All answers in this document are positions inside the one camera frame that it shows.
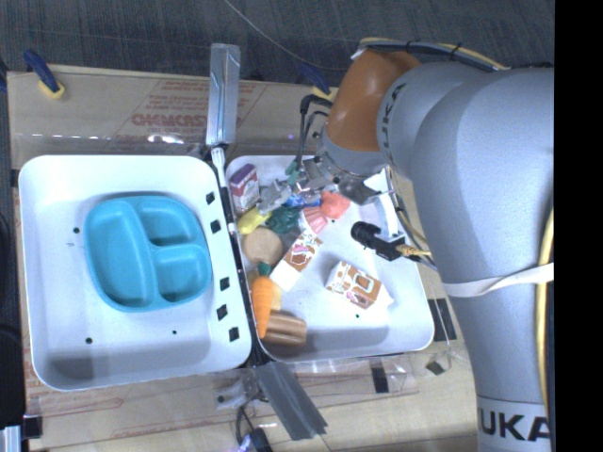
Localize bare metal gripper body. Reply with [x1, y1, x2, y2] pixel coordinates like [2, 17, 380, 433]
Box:
[292, 155, 381, 207]

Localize blue packet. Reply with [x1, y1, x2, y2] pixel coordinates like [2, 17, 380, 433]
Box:
[282, 192, 322, 209]

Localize green broccoli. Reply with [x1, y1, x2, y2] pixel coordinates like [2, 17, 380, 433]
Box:
[265, 204, 303, 235]

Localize yellow banana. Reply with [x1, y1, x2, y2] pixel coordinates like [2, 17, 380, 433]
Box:
[236, 206, 273, 235]

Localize purple and white carton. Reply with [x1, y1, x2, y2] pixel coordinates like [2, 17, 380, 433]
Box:
[228, 163, 262, 215]

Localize orange-pink toy food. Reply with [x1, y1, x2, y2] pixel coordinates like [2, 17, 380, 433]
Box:
[319, 190, 352, 221]

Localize tan round bread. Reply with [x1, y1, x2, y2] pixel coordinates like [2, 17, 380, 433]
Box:
[241, 226, 285, 266]

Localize pink ribbed toy cake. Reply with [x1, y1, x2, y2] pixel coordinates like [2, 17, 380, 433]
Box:
[298, 205, 329, 235]

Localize thin black and white rod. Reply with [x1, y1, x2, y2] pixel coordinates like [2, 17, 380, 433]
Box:
[210, 145, 259, 367]

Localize tall white and brown carton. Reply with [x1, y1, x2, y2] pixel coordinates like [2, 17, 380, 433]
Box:
[269, 232, 324, 293]

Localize orange carrot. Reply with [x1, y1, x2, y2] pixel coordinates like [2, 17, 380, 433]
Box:
[250, 261, 276, 340]

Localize white and brown milk carton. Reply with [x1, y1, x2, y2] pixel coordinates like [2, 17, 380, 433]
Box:
[324, 259, 395, 311]

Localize brown ridged bread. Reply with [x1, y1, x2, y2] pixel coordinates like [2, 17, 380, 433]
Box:
[260, 310, 309, 347]

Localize blue divided plate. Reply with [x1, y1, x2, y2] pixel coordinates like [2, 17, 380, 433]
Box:
[83, 195, 214, 314]

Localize white plastic tray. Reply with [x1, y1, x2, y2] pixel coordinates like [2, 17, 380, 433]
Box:
[17, 153, 253, 392]
[224, 153, 436, 363]

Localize brown cardboard board, red print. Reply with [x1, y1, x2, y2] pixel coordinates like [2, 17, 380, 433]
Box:
[6, 63, 478, 452]

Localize black cylinder on white bracket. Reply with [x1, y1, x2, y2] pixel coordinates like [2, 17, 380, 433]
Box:
[350, 170, 407, 262]

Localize black block with thin wires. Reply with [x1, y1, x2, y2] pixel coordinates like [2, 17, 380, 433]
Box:
[248, 428, 273, 452]

